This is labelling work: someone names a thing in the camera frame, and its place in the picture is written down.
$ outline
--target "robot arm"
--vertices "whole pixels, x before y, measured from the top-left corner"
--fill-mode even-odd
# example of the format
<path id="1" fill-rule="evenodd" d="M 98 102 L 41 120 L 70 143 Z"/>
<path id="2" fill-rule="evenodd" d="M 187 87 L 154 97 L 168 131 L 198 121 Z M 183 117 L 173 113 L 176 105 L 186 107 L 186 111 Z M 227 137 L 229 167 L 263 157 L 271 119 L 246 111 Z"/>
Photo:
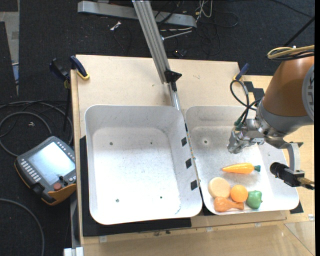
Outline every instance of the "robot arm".
<path id="1" fill-rule="evenodd" d="M 300 168 L 299 147 L 303 143 L 286 142 L 284 137 L 314 124 L 314 63 L 314 56 L 281 62 L 256 107 L 255 118 L 231 131 L 230 153 L 267 142 L 277 149 L 288 149 L 290 165 L 284 170 Z"/>

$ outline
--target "wooden table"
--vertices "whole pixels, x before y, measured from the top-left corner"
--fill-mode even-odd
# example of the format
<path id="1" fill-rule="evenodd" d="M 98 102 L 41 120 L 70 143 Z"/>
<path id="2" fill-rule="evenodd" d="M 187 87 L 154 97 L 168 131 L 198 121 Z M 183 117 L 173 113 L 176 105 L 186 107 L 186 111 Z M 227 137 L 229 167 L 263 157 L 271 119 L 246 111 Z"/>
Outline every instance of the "wooden table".
<path id="1" fill-rule="evenodd" d="M 152 58 L 96 55 L 76 56 L 90 79 L 81 80 L 71 70 L 71 95 L 77 177 L 80 177 L 79 139 L 85 135 L 84 113 L 95 104 L 170 105 L 168 87 L 161 84 Z M 237 62 L 170 59 L 173 71 L 182 73 L 177 82 L 181 111 L 192 106 L 238 106 L 229 85 L 239 72 Z M 249 76 L 255 88 L 266 89 L 271 76 Z M 242 88 L 234 86 L 242 95 Z M 314 127 L 304 126 L 287 136 L 304 142 L 301 169 L 314 180 Z M 315 192 L 297 188 L 303 213 L 290 211 L 251 212 L 191 218 L 192 228 L 86 237 L 82 233 L 81 182 L 77 180 L 79 242 L 85 256 L 143 255 L 315 255 Z"/>

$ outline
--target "red button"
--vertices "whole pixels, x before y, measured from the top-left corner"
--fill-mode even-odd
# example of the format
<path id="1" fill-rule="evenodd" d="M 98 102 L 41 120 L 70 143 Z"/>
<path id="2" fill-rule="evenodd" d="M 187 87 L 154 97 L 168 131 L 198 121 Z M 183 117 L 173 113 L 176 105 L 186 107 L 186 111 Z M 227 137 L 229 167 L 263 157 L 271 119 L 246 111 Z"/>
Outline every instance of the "red button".
<path id="1" fill-rule="evenodd" d="M 53 185 L 53 189 L 54 189 L 55 191 L 58 191 L 58 190 L 60 190 L 61 188 L 62 188 L 62 185 L 61 185 L 59 182 L 57 182 L 56 184 Z"/>

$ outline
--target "toy orange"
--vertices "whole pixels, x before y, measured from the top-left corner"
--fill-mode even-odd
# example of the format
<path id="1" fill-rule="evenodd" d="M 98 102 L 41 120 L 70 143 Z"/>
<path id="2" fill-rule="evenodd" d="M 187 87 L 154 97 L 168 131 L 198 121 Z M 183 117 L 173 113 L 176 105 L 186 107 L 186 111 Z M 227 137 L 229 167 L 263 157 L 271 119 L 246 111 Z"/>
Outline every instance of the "toy orange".
<path id="1" fill-rule="evenodd" d="M 248 194 L 246 187 L 240 184 L 234 185 L 230 190 L 231 199 L 238 203 L 246 201 Z"/>

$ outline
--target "round tan toy food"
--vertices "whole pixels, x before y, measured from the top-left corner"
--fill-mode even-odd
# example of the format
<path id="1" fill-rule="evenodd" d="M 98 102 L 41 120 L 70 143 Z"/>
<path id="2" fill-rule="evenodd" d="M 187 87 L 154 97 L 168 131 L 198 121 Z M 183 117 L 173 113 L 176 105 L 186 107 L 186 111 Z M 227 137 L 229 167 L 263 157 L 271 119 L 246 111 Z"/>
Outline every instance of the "round tan toy food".
<path id="1" fill-rule="evenodd" d="M 226 181 L 224 178 L 215 177 L 212 180 L 210 180 L 208 190 L 213 198 L 228 198 L 230 196 L 231 187 L 229 182 Z"/>

